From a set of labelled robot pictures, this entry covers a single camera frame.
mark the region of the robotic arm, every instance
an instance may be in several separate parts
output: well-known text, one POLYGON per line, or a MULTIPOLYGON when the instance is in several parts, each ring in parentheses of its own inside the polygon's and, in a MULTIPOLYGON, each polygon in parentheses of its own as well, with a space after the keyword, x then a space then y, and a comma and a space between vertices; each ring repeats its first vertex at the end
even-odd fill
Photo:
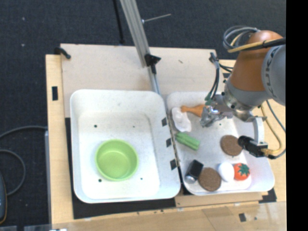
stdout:
POLYGON ((266 117, 255 117, 252 110, 268 99, 285 106, 285 38, 268 30, 235 26, 225 32, 223 43, 228 52, 239 51, 239 55, 224 92, 215 95, 211 104, 204 107, 201 125, 209 127, 216 120, 232 116, 253 122, 255 138, 242 136, 238 143, 256 157, 265 156, 267 143, 263 141, 263 121, 266 117), (236 33, 238 35, 229 44, 228 39, 236 33), (244 36, 249 39, 239 46, 244 36))

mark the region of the black connector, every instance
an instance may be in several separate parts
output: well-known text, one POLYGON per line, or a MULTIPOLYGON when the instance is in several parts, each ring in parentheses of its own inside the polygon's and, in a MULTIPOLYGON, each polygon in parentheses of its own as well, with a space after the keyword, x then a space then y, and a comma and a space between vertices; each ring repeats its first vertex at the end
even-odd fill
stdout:
POLYGON ((264 153, 261 151, 261 149, 267 149, 267 144, 264 145, 255 145, 252 142, 254 139, 247 137, 247 136, 241 136, 238 139, 238 144, 245 150, 247 150, 251 155, 255 157, 262 157, 265 156, 264 153))

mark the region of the white tray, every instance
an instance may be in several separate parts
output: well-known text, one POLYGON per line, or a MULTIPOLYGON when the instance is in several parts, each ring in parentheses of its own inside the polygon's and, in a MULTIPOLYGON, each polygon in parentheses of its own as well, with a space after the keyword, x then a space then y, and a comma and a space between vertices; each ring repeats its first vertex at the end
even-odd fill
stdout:
POLYGON ((74 191, 86 203, 172 198, 180 191, 163 99, 151 91, 78 90, 70 99, 74 191), (97 146, 122 139, 136 149, 137 172, 109 181, 94 163, 97 146))
MULTIPOLYGON (((170 120, 172 121, 171 110, 173 107, 181 107, 186 105, 194 107, 199 104, 204 104, 205 97, 208 92, 175 92, 167 97, 167 108, 169 110, 170 120)), ((250 155, 247 151, 242 151, 238 156, 226 155, 220 147, 220 139, 224 135, 233 135, 240 137, 241 135, 254 137, 254 127, 252 123, 245 123, 236 117, 231 119, 224 118, 216 121, 213 126, 203 128, 200 125, 201 118, 192 113, 187 113, 188 118, 192 123, 192 131, 188 134, 201 141, 197 151, 189 147, 175 142, 175 147, 178 155, 180 171, 184 177, 189 164, 196 159, 204 164, 205 167, 218 169, 219 164, 223 162, 247 163, 250 168, 251 175, 244 181, 233 180, 225 182, 222 180, 221 187, 214 192, 209 192, 203 189, 198 181, 193 184, 188 184, 184 181, 186 189, 195 195, 221 194, 221 193, 240 193, 240 192, 266 192, 274 186, 274 175, 270 168, 267 158, 256 158, 250 155)), ((172 132, 175 135, 178 131, 171 122, 172 132)))

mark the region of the toy tomato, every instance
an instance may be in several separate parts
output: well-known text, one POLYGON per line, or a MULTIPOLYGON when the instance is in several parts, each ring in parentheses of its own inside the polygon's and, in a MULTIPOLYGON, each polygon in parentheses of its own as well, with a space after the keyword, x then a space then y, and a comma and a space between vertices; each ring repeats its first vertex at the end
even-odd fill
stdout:
POLYGON ((246 164, 238 163, 234 166, 234 178, 236 180, 245 180, 250 175, 249 167, 246 164))

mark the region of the white egg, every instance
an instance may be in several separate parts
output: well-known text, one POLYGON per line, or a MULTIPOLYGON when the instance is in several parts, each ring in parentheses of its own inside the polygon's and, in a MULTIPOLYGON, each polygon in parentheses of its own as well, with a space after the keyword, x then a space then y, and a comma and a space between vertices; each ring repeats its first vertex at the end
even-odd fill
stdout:
POLYGON ((178 107, 172 108, 171 112, 177 130, 180 132, 190 132, 192 130, 192 123, 188 119, 186 112, 182 112, 178 107))
POLYGON ((222 163, 218 167, 218 173, 220 174, 221 178, 229 182, 234 179, 234 168, 231 163, 222 163))

